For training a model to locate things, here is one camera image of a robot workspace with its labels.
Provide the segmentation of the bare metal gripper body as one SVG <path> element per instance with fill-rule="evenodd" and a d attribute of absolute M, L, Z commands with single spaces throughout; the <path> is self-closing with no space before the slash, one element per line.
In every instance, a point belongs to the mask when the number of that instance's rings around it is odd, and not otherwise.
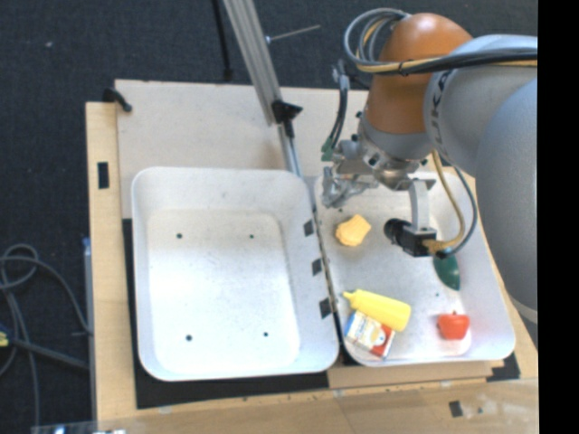
<path fill-rule="evenodd" d="M 393 191 L 407 190 L 411 174 L 423 160 L 423 146 L 410 146 L 395 140 L 382 149 L 370 138 L 341 140 L 332 150 L 332 169 L 336 182 L 358 181 L 366 189 L 383 185 Z"/>

